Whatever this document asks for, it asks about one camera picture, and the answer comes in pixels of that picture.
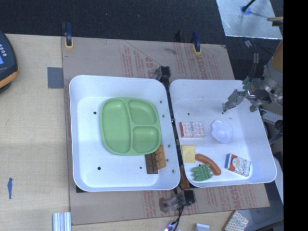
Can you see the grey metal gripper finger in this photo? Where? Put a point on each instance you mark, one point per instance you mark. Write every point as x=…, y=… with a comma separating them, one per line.
x=255, y=106
x=233, y=100

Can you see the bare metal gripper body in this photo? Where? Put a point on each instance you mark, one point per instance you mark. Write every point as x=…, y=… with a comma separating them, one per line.
x=261, y=93

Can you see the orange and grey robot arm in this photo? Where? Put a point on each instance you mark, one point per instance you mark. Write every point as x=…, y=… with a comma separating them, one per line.
x=278, y=56

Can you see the white plastic tray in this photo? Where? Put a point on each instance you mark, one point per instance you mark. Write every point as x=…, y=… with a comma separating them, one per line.
x=91, y=153
x=255, y=143

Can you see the orange and white carton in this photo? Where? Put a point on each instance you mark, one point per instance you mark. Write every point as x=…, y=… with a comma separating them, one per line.
x=192, y=129

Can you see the blue red and white carton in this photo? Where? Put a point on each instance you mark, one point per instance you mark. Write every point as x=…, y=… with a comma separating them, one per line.
x=237, y=164

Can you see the orange sausage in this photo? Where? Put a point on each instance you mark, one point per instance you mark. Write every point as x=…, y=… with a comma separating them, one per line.
x=208, y=161

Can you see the yellow cheese slice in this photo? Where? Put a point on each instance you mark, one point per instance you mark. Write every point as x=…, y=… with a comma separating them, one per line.
x=188, y=154

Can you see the brown chocolate bar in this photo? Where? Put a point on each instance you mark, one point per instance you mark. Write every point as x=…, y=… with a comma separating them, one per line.
x=151, y=163

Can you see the orange patterned packet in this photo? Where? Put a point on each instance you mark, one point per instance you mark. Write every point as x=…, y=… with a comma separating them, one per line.
x=236, y=222

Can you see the green divided plate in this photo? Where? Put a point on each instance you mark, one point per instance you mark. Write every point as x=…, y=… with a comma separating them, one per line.
x=115, y=126

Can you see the small white box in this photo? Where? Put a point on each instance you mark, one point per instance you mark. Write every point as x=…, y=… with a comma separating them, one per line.
x=202, y=227

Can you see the brown cardboard board red print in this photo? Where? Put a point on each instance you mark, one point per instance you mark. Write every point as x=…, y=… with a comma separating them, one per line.
x=101, y=54

